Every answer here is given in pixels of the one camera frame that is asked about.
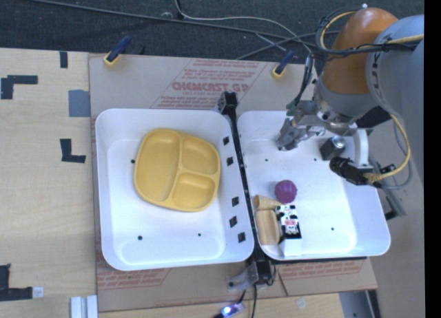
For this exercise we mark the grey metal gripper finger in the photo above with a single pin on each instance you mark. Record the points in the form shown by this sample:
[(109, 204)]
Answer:
[(284, 136), (300, 136)]

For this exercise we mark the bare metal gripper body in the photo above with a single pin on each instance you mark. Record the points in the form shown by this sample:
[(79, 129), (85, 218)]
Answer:
[(311, 117)]

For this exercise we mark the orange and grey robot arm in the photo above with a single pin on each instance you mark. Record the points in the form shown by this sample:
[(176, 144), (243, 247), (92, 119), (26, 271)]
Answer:
[(358, 55)]

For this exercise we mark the purple round toy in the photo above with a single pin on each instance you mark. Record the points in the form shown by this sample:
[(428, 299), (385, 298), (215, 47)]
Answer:
[(286, 191)]

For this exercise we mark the thin black rod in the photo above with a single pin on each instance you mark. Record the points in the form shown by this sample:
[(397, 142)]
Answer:
[(243, 172)]

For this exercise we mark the white plastic tray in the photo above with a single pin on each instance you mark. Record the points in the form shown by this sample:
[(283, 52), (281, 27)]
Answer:
[(330, 213), (165, 237)]

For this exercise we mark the tan toy bread slice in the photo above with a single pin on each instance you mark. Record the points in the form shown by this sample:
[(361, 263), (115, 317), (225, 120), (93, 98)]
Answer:
[(266, 227)]

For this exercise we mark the white cow print carton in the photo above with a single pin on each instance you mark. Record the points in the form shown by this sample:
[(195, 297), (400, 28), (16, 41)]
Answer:
[(291, 230)]

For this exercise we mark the yellow divided plate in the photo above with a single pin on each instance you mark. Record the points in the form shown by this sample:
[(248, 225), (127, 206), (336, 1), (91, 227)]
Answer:
[(162, 168)]

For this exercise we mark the brown cardboard board red print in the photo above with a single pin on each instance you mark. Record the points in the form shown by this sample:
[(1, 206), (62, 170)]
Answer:
[(144, 79)]

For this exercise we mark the black cylinder on white bracket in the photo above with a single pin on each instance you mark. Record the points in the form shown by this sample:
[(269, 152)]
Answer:
[(348, 169)]

